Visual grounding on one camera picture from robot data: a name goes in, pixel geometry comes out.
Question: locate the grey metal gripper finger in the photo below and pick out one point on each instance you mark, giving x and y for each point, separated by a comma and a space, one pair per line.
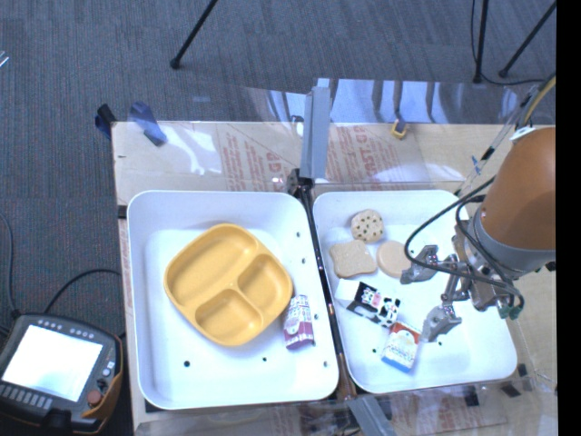
439, 320
420, 268

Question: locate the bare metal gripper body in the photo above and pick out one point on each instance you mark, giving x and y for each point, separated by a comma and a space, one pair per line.
485, 289

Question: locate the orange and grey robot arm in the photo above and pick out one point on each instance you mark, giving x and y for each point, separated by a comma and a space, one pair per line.
522, 189

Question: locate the plain round tan biscuit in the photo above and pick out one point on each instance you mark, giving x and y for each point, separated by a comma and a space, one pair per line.
390, 259

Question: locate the orange and blue carton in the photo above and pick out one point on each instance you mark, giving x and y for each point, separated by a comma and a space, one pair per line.
400, 347

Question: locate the white plastic tray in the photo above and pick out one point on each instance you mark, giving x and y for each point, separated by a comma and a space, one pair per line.
159, 379
472, 361

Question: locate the black and white cow carton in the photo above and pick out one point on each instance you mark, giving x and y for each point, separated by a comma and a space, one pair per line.
374, 304

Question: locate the tan chocolate chip biscuit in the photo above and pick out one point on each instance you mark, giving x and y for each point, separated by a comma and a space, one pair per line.
367, 225

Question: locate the tan toast slice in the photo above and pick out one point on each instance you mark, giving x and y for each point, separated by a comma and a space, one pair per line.
351, 258

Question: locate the thin black and white rod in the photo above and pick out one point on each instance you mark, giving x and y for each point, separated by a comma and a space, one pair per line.
323, 271

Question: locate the purple and white carton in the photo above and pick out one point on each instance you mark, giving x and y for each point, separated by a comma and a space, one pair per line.
299, 323

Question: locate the yellow divided plate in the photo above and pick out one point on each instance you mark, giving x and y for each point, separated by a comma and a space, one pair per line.
213, 261

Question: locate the black tripod stand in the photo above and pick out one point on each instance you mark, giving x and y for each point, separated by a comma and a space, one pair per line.
482, 25
199, 23

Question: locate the brown cardboard board, red print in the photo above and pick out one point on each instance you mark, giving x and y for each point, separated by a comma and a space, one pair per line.
136, 175

